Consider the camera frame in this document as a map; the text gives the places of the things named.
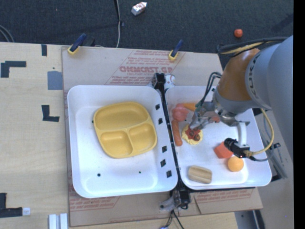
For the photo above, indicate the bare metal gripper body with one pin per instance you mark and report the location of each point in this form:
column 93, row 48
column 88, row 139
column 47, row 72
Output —
column 206, row 114

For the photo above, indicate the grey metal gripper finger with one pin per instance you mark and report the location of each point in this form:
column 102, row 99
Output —
column 192, row 125
column 201, row 126

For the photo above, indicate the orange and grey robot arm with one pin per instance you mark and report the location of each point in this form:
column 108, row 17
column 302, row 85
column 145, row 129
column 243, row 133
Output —
column 269, row 75

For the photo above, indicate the yellow spaghetti with meatballs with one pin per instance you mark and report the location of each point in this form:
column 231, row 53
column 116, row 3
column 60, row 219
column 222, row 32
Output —
column 194, row 137

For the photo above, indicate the orange-red sausage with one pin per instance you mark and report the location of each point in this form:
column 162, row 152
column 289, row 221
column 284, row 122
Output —
column 177, row 133

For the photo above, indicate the pink toy ham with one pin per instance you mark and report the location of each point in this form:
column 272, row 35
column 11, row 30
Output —
column 179, row 113

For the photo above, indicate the orange carrot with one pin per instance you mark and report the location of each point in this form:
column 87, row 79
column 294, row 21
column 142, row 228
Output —
column 189, row 106

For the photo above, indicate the thin black rod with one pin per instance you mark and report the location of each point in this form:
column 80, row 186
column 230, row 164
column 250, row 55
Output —
column 172, row 137

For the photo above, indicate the orange cube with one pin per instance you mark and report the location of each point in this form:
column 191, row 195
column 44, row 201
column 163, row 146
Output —
column 221, row 151

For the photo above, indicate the tan toy bread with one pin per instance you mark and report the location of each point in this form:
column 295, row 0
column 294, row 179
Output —
column 199, row 174

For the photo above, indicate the white plastic tray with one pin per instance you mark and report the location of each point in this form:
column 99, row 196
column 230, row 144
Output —
column 114, row 175
column 214, row 173

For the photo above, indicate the white can with red print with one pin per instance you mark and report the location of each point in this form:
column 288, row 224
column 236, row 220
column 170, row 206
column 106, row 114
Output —
column 170, row 81

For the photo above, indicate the orange ball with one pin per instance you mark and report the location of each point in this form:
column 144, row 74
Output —
column 236, row 164

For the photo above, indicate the yellow divided plate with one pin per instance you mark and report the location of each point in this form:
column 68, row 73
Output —
column 124, row 128

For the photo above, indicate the small orange round toy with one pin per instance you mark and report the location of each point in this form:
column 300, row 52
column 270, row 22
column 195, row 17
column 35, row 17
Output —
column 238, row 33

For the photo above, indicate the brown cardboard board, red print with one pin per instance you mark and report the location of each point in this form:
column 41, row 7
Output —
column 100, row 65

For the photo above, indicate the white and brown carton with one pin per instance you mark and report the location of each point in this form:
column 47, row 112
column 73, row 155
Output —
column 138, row 8

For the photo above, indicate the black cylinder on white bracket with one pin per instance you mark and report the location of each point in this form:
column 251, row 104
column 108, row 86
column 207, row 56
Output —
column 241, row 137

